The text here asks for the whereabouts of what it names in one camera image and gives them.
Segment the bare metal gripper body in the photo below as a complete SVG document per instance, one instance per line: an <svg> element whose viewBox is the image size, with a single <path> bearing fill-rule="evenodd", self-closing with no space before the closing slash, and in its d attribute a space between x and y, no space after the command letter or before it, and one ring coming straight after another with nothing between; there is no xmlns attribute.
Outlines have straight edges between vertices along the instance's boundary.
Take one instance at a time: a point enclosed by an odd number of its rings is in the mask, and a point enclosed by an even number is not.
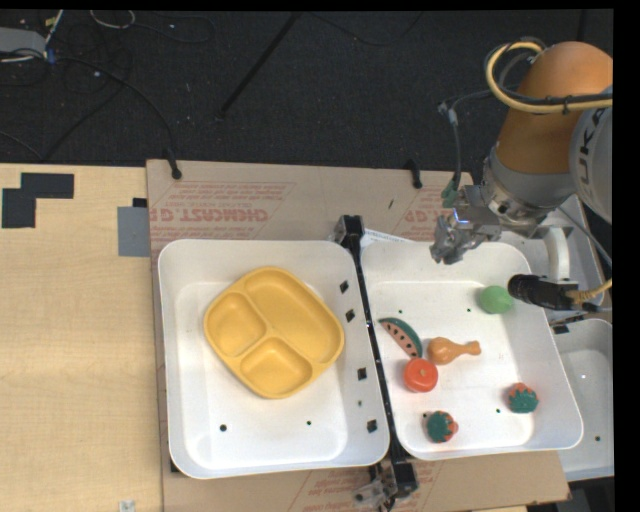
<svg viewBox="0 0 640 512"><path fill-rule="evenodd" d="M497 241L504 231L528 238L548 213L548 209L529 204L500 186L466 185L454 200L451 228L469 240Z"/></svg>

